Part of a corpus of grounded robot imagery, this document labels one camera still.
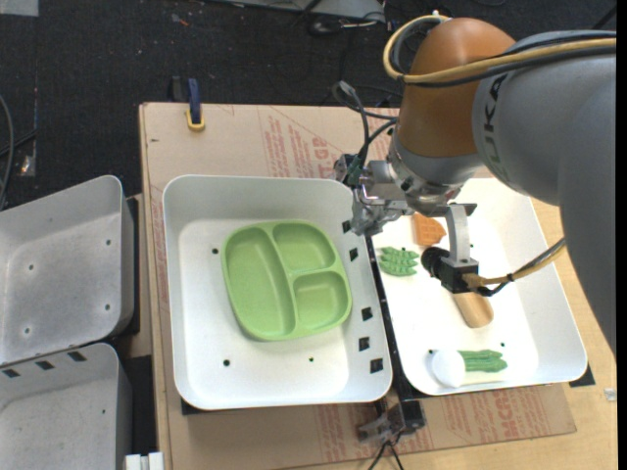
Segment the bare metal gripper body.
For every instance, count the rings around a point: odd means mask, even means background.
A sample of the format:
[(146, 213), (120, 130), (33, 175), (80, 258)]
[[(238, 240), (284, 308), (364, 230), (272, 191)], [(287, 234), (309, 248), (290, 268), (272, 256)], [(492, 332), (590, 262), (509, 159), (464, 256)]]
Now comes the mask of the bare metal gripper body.
[(448, 202), (458, 194), (458, 183), (430, 182), (388, 161), (370, 161), (360, 176), (360, 204), (373, 212), (443, 215)]

